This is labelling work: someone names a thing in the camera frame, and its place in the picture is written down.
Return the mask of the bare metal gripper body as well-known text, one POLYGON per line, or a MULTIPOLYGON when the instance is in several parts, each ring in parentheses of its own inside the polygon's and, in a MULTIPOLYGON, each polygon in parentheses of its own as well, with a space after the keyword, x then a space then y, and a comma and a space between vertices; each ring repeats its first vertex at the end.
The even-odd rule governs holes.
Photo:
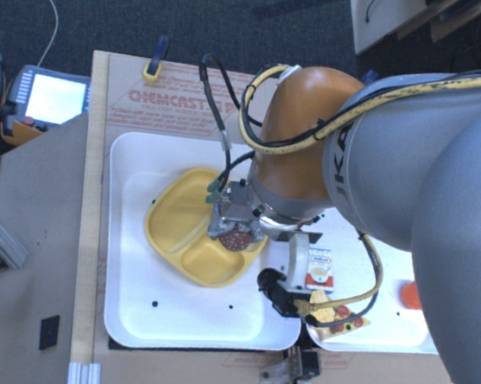
POLYGON ((278 237, 286 230, 297 230, 307 223, 297 200, 278 198, 266 190, 263 190, 263 195, 269 195, 270 201, 263 201, 249 181, 232 181, 213 205, 212 219, 217 217, 232 221, 233 229, 245 233, 249 224, 259 224, 264 235, 272 237, 278 237))

